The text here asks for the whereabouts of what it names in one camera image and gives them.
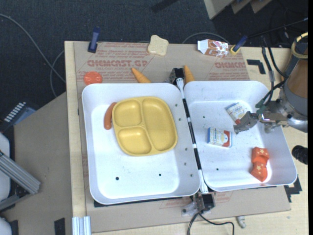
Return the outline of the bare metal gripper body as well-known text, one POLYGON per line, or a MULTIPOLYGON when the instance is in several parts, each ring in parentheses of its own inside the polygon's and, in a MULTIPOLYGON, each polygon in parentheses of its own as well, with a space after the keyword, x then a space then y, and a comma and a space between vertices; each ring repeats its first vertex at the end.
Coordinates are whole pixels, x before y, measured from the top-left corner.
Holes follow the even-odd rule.
POLYGON ((258 109, 259 120, 265 124, 265 130, 268 133, 278 126, 308 132, 307 101, 296 100, 291 104, 288 100, 275 100, 267 106, 260 101, 255 107, 258 109))

